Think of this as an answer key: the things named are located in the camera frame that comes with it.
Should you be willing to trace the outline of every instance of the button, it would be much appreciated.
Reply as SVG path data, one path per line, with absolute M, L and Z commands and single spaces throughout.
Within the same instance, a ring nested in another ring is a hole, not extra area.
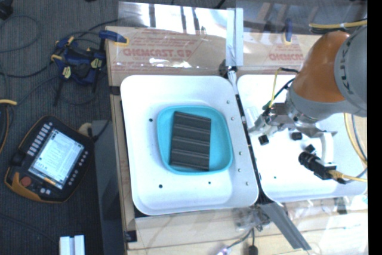
M 21 183 L 21 185 L 23 185 L 24 187 L 28 187 L 30 184 L 32 184 L 32 179 L 31 179 L 29 176 L 24 176 L 24 177 L 20 180 L 20 183 Z

